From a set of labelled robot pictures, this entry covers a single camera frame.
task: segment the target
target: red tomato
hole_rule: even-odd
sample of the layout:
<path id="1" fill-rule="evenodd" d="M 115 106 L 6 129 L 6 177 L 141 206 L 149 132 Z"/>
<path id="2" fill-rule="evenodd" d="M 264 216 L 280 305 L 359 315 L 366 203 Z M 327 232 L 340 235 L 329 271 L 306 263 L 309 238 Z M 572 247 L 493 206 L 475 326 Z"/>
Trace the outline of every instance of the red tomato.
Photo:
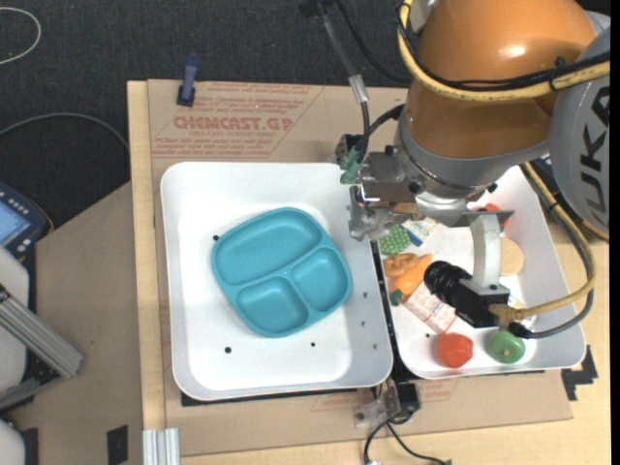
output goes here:
<path id="1" fill-rule="evenodd" d="M 463 334 L 446 332 L 439 338 L 437 355 L 447 367 L 462 367 L 474 355 L 474 342 Z"/>

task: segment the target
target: white cable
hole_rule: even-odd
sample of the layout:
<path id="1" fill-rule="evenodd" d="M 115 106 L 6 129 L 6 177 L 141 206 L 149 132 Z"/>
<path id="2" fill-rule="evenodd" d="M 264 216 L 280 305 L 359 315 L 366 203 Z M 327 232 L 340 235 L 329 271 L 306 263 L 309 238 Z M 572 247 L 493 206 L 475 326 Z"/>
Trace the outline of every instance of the white cable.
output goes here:
<path id="1" fill-rule="evenodd" d="M 16 55 L 15 57 L 11 57 L 11 58 L 7 58 L 5 60 L 0 60 L 0 66 L 8 64 L 9 62 L 13 62 L 14 60 L 17 60 L 21 57 L 24 57 L 25 55 L 27 55 L 28 53 L 30 53 L 32 50 L 34 50 L 37 45 L 39 44 L 39 41 L 41 40 L 41 35 L 42 35 L 42 28 L 41 28 L 41 23 L 39 22 L 39 20 L 32 14 L 30 14 L 28 11 L 24 11 L 23 9 L 16 9 L 14 7 L 0 7 L 0 12 L 15 12 L 18 14 L 24 14 L 25 16 L 30 17 L 34 23 L 37 25 L 37 38 L 35 38 L 34 43 L 30 46 L 30 48 L 26 49 L 25 51 L 23 51 L 22 53 L 20 53 L 19 55 Z"/>

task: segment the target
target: teal plate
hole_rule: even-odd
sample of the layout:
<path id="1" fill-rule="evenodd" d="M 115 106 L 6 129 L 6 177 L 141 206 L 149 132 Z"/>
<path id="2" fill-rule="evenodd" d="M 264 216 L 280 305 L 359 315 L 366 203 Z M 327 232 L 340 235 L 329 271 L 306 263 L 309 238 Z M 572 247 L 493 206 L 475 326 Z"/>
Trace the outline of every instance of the teal plate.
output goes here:
<path id="1" fill-rule="evenodd" d="M 310 214 L 292 207 L 220 236 L 211 267 L 237 314 L 263 336 L 309 327 L 351 294 L 351 272 L 340 250 Z"/>

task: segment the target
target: wooden table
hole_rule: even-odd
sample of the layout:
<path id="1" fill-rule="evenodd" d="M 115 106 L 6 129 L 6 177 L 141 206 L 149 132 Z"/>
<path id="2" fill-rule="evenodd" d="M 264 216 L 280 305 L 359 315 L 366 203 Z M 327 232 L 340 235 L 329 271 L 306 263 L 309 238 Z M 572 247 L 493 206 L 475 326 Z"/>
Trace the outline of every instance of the wooden table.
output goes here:
<path id="1" fill-rule="evenodd" d="M 148 92 L 145 81 L 128 83 L 132 186 L 136 240 L 139 349 L 144 429 L 167 427 L 161 328 L 158 301 L 156 239 L 153 229 L 153 182 L 151 175 Z M 550 224 L 557 255 L 571 291 L 584 280 L 583 266 L 571 243 Z M 573 418 L 527 425 L 481 428 L 404 437 L 414 451 L 451 458 L 458 465 L 541 463 L 605 465 L 611 463 L 610 358 L 609 358 L 609 255 L 608 245 L 593 241 L 597 259 L 596 301 L 582 327 L 596 362 L 598 378 L 579 386 L 572 402 Z M 362 463 L 363 442 L 355 440 L 322 445 L 219 453 L 183 458 L 185 465 Z M 373 442 L 371 457 L 384 464 L 411 463 L 412 459 L 393 439 Z"/>

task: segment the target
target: black fabric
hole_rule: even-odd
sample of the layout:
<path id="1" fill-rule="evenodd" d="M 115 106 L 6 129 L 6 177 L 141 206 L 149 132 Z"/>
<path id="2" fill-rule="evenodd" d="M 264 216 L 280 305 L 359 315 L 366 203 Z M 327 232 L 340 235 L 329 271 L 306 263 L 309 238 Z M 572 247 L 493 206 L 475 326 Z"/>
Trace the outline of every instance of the black fabric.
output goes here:
<path id="1" fill-rule="evenodd" d="M 181 78 L 187 54 L 198 80 L 347 84 L 308 0 L 0 0 L 43 25 L 39 46 L 0 65 L 0 130 L 26 118 L 72 111 L 127 137 L 129 79 Z M 595 0 L 605 13 L 609 0 Z M 397 52 L 398 0 L 345 0 L 376 58 L 407 76 Z M 592 2 L 586 2 L 592 8 Z M 336 29 L 368 86 L 397 86 L 361 56 L 344 20 Z M 0 61 L 27 48 L 34 24 L 0 13 Z M 48 120 L 0 138 L 0 180 L 36 202 L 56 226 L 129 180 L 122 144 L 82 120 Z"/>

